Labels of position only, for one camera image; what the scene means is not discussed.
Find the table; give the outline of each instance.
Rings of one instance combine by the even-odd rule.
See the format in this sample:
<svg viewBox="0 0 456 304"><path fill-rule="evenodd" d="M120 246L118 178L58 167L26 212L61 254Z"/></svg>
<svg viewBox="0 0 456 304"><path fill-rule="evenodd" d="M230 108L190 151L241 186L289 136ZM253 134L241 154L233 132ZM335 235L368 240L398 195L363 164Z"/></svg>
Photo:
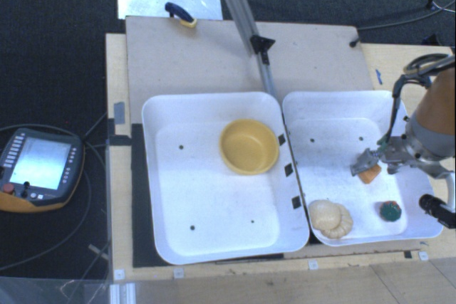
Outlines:
<svg viewBox="0 0 456 304"><path fill-rule="evenodd" d="M431 50L429 46L361 44L359 47L362 48L376 90L391 90L393 83L402 73L402 67L412 59L427 53L450 52L449 48L432 47ZM116 125L115 133L131 136L125 35L106 36L106 60L108 116L109 118L114 116L114 104L124 103L125 124ZM405 88L403 100L406 108L414 110L424 92L424 89L419 87ZM382 242L342 248L324 245L307 246L299 252L286 254L285 259L282 260L255 263L242 261L223 264L201 263L185 266L183 271L176 271L175 266L133 268L130 147L109 146L108 159L114 281L116 283L147 281L147 285L143 283L137 287L139 298L142 295L144 298L155 295L158 302L164 302L159 301L158 298L163 300L166 298L167 303L205 303L204 297L207 296L212 298L207 301L208 303L213 303L214 298L221 303L278 303L283 302L285 295L289 297L290 303L301 303L302 301L299 300L302 300L304 295L302 284L305 282L315 284L311 286L311 290L310 287L306 287L305 294L309 295L309 298L315 295L316 302L320 298L321 302L327 303L337 303L338 301L331 301L337 298L339 303L343 302L342 298L347 300L352 298L351 303L378 303L383 297L388 303L391 296L396 299L392 303L405 303L398 300L399 297L418 303L420 301L411 300L413 293L422 291L421 298L426 298L428 294L422 282L429 285L432 283L433 295L449 298L450 296L445 295L456 293L456 270L454 269L456 238L455 232L447 229L444 229L437 238L424 241ZM453 159L445 161L444 165L449 169L455 168ZM446 199L444 182L432 181L432 186L436 196ZM412 258L406 258L404 251L411 252ZM425 252L430 261L421 262L419 252ZM316 267L319 268L318 273L312 270ZM418 276L407 278L407 273L418 271ZM181 274L185 276L185 280L173 280ZM339 288L341 295L327 297L329 289L323 284L324 280L336 281L335 288ZM403 280L405 289L398 289L397 284L400 280ZM264 286L265 290L259 290L258 285ZM366 293L359 298L359 301L356 295L353 296L353 291L357 290L356 288L361 290L363 286L369 287L369 293L374 294L371 301L366 300ZM234 288L239 289L236 290L240 295L238 300L235 299L236 296L230 296L234 295L232 292ZM400 293L400 290L409 293L409 289L410 297ZM295 293L290 294L290 290L295 290Z"/></svg>

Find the yellow bowl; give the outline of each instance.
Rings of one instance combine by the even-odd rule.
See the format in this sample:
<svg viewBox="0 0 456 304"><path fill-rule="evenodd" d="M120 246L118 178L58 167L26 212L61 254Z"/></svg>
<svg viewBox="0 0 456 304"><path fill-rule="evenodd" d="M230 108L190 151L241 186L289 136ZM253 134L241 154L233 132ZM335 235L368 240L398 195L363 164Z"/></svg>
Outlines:
<svg viewBox="0 0 456 304"><path fill-rule="evenodd" d="M219 149L225 164L238 174L262 174L279 158L276 135L263 123L238 119L222 131Z"/></svg>

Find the red button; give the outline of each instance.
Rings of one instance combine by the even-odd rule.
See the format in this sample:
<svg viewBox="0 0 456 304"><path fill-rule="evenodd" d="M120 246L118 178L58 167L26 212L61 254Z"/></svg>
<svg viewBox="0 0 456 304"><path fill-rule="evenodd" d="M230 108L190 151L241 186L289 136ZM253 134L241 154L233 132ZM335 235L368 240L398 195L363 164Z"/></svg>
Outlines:
<svg viewBox="0 0 456 304"><path fill-rule="evenodd" d="M12 195L14 193L14 185L11 182L4 184L1 189L3 193Z"/></svg>

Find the green ball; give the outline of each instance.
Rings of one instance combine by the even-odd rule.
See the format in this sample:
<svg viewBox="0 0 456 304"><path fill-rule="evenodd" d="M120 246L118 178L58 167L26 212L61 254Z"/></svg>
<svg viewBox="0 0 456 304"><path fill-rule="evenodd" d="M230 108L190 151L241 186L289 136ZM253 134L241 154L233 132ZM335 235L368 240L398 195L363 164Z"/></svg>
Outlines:
<svg viewBox="0 0 456 304"><path fill-rule="evenodd" d="M402 209L395 201L385 201L380 206L380 216L386 221L397 221L402 214Z"/></svg>

